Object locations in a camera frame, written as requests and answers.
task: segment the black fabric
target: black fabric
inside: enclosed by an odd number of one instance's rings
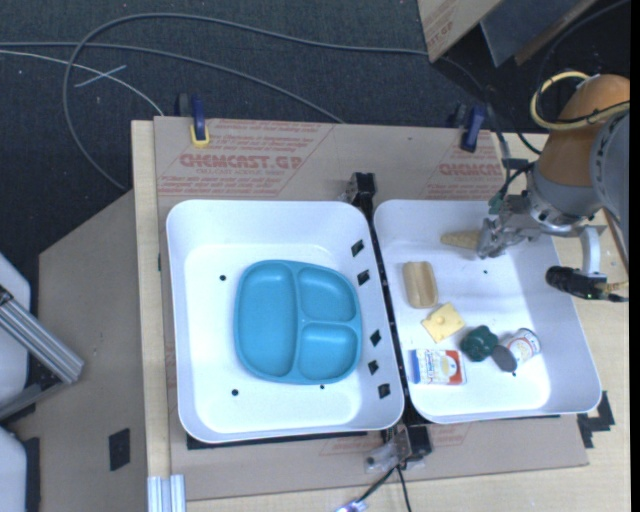
[[[597,2],[582,18],[612,4]],[[144,12],[213,16],[330,43],[425,50],[416,0],[126,0],[85,2],[4,0],[0,42],[74,41],[119,17]],[[581,29],[558,48],[548,76],[573,67],[587,73],[630,73],[630,6]],[[101,34],[95,42],[140,45],[235,68],[273,82],[348,123],[446,126],[458,102],[482,97],[451,64],[425,57],[372,55],[300,46],[234,28],[179,20],[144,20]],[[70,48],[0,47],[68,59]],[[491,85],[505,131],[539,131],[528,101],[544,50],[521,67],[491,61],[479,28],[447,55],[483,85]],[[163,57],[87,48],[79,64],[110,71],[171,115],[179,93],[199,93],[208,117],[330,121],[323,114],[261,85]],[[0,252],[19,270],[118,198],[122,191],[85,160],[65,125],[65,67],[0,53]],[[153,109],[124,87],[74,71],[70,113],[91,156],[116,180],[131,186],[130,121],[152,119]]]

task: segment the yellow cheese slice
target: yellow cheese slice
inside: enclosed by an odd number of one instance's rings
[[[433,340],[439,343],[462,329],[465,323],[453,304],[447,302],[425,318],[422,325]]]

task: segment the black hole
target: black hole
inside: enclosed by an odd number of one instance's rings
[[[364,242],[362,240],[358,240],[351,246],[351,255],[355,258],[356,254],[358,254],[362,249],[364,249]]]
[[[380,331],[374,332],[369,339],[371,340],[371,343],[373,343],[373,346],[375,347],[378,343],[380,343],[380,340],[382,339],[382,336],[380,336]]]
[[[378,366],[378,361],[375,361],[375,360],[371,361],[368,366],[369,366],[369,371],[371,372],[371,375],[376,373],[378,371],[378,369],[380,368]]]
[[[391,386],[389,386],[389,384],[380,384],[378,386],[378,395],[380,395],[380,398],[384,398],[385,396],[388,396],[391,394]]]
[[[366,283],[369,280],[369,271],[365,270],[364,272],[360,272],[358,274],[358,284],[360,286],[362,286],[364,283]]]

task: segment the blue divided plate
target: blue divided plate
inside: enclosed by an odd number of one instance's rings
[[[234,336],[242,364],[258,377],[329,384],[360,359],[362,321],[351,283],[330,268],[265,260],[238,284]]]

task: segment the white can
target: white can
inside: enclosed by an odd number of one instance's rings
[[[496,345],[491,357],[501,370],[512,373],[539,353],[540,340],[536,334],[529,329],[522,328],[518,329],[513,336]]]

